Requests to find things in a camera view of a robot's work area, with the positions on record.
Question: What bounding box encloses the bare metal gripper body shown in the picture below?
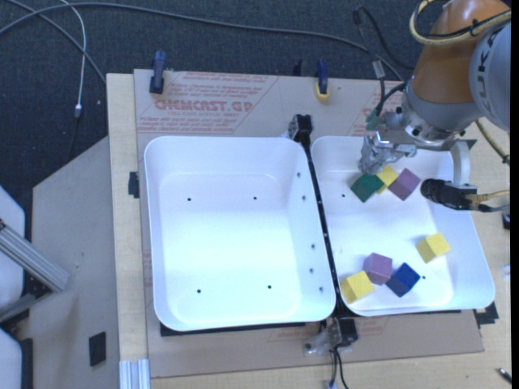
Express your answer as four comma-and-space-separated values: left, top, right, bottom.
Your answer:
375, 110, 452, 158

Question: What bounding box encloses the yellow cube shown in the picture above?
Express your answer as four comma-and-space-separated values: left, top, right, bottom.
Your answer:
416, 232, 452, 264
339, 270, 375, 304
375, 165, 400, 195

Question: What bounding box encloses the purple cube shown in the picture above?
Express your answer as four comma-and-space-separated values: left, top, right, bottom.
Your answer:
388, 168, 422, 202
362, 252, 394, 286

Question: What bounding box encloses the green cube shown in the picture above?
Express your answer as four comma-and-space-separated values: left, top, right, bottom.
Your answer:
350, 173, 386, 203

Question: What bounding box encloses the white plastic tray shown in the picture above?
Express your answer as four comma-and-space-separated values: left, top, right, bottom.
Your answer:
143, 135, 338, 332
309, 135, 497, 318

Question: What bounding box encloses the blue cube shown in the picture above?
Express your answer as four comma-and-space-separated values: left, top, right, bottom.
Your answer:
384, 262, 422, 298

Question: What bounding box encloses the brown cardboard board, red print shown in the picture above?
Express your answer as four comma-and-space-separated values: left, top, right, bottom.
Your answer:
132, 69, 486, 378

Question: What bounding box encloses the black cylinder on white bracket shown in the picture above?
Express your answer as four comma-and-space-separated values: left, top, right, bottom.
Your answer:
419, 139, 478, 211

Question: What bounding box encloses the black block with thin wires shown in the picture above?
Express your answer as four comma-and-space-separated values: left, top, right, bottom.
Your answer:
285, 113, 314, 142
303, 317, 360, 357

